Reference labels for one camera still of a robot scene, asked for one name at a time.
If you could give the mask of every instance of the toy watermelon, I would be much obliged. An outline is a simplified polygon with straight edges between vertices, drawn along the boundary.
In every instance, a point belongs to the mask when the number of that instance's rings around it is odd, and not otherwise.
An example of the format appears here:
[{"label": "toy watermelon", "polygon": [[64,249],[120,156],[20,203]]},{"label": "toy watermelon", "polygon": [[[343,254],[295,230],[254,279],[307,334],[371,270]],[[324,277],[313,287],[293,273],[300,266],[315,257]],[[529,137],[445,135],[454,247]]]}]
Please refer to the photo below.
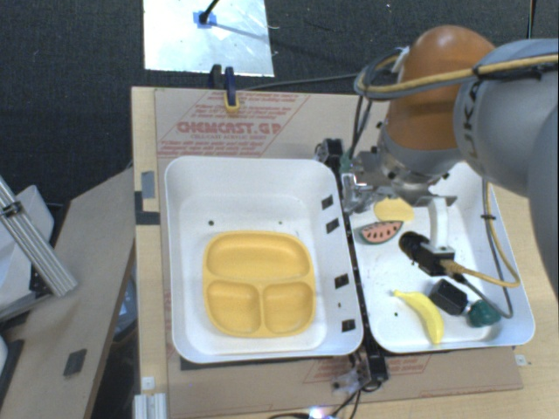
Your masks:
[{"label": "toy watermelon", "polygon": [[403,224],[399,220],[374,222],[362,227],[359,234],[369,244],[384,244],[400,231]]}]

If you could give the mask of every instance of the yellow divided plate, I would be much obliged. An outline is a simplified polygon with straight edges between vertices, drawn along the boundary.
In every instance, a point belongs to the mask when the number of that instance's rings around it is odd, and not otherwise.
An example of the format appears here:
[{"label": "yellow divided plate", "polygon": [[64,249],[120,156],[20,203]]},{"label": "yellow divided plate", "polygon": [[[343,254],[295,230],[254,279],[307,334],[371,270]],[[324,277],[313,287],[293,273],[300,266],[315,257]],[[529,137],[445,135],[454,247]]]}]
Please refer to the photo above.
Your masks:
[{"label": "yellow divided plate", "polygon": [[211,322],[238,337],[284,337],[312,323],[314,269],[307,247],[272,231],[230,231],[204,252],[204,305]]}]

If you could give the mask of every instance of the yellow banana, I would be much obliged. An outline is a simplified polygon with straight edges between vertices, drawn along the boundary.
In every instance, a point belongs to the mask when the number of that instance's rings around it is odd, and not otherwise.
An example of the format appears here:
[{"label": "yellow banana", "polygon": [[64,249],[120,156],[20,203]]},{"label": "yellow banana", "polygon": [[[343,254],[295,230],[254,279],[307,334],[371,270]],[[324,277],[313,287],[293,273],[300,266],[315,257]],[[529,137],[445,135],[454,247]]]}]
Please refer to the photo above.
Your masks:
[{"label": "yellow banana", "polygon": [[432,343],[435,345],[440,343],[445,332],[445,322],[433,302],[420,292],[404,293],[395,290],[394,296],[403,299],[408,306],[418,313],[427,327],[427,333]]}]

